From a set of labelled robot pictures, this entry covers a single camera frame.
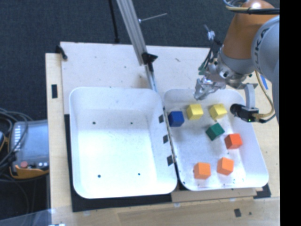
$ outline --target wooden table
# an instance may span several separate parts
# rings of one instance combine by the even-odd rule
[[[62,43],[68,51],[73,44]],[[100,46],[117,46],[120,51],[131,50],[130,45],[97,45],[79,44],[89,53]],[[172,60],[175,73],[181,73],[181,81],[173,81],[171,87],[193,89],[195,86],[197,68],[205,58],[207,48],[176,48],[148,46],[149,53],[158,55],[154,62],[158,88],[164,88],[160,81],[171,80],[172,74],[164,73],[162,65]],[[134,51],[129,53],[129,59],[135,61]],[[100,57],[102,50],[96,50]],[[52,208],[52,223],[68,225],[280,225],[280,182],[279,182],[279,126],[276,118],[267,124],[254,123],[253,127],[261,148],[264,160],[269,171],[269,188],[271,197],[254,199],[256,192],[262,188],[247,188],[239,190],[204,191],[190,194],[188,191],[172,192],[172,203],[163,203],[147,206],[112,208],[72,212],[70,182],[67,162],[67,149],[64,124],[64,90],[62,64],[60,54],[46,54],[47,76],[47,105],[49,127],[49,156],[50,156],[50,194]],[[187,70],[195,70],[194,77],[186,76]],[[256,77],[248,78],[248,82],[256,83]],[[268,82],[268,93],[271,95],[271,84]],[[270,110],[269,103],[260,88],[256,92],[256,107],[260,112]]]

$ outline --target cube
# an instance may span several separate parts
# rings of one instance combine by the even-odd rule
[[[186,109],[186,113],[189,120],[198,120],[204,114],[200,104],[190,104]]]
[[[211,176],[210,163],[198,162],[193,167],[193,174],[195,179],[207,179]]]
[[[232,173],[234,170],[234,161],[232,159],[222,157],[220,160],[217,162],[217,172],[224,174],[224,175],[229,175]]]
[[[222,118],[225,114],[227,114],[227,110],[223,104],[215,104],[210,107],[209,113],[213,120]]]
[[[227,149],[237,149],[243,144],[243,142],[239,133],[233,133],[225,137],[225,144]]]
[[[206,130],[206,134],[209,136],[209,138],[212,141],[220,137],[224,132],[225,132],[224,129],[221,127],[219,123],[212,125]]]
[[[184,116],[182,111],[172,111],[168,115],[169,126],[180,127],[184,123]]]

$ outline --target white tray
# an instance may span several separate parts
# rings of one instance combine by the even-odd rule
[[[245,105],[241,95],[237,91],[224,89],[210,94],[205,100],[196,101],[193,92],[191,89],[173,89],[166,92],[164,97],[166,114],[180,110],[185,119],[181,127],[169,128],[181,183],[192,191],[266,185],[269,174],[253,126],[230,113],[232,104]],[[209,108],[219,103],[224,104],[228,113],[214,121],[209,114]],[[186,108],[189,104],[201,104],[204,114],[199,120],[187,118]],[[217,122],[225,133],[211,141],[206,130]],[[240,133],[243,141],[240,148],[226,148],[224,138],[230,133]],[[221,157],[234,160],[234,170],[228,176],[216,171]],[[208,179],[194,178],[193,167],[197,162],[211,164],[212,174]]]
[[[70,94],[73,185],[88,199],[167,194],[177,185],[160,96],[81,87]]]

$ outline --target orange cube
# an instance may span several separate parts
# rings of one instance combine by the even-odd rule
[[[195,179],[207,179],[211,176],[210,163],[198,162],[193,167],[193,173]]]
[[[225,137],[225,143],[226,143],[227,149],[236,149],[236,148],[239,148],[243,144],[239,133],[227,135]]]
[[[222,157],[220,160],[217,162],[217,172],[224,174],[224,175],[229,175],[231,172],[234,170],[234,161],[232,159]]]

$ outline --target black carpet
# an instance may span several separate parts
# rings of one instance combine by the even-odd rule
[[[130,40],[117,3],[113,1],[120,43]],[[265,0],[280,7],[280,0]],[[133,0],[140,19],[162,13],[167,16],[142,22],[147,45],[209,47],[203,25],[223,41],[233,13],[222,0]],[[47,118],[45,53],[54,53],[61,41],[114,43],[108,0],[0,0],[0,107]],[[45,195],[46,184],[22,185]],[[47,208],[30,201],[31,211]],[[0,219],[26,212],[23,194],[14,184],[0,182]]]

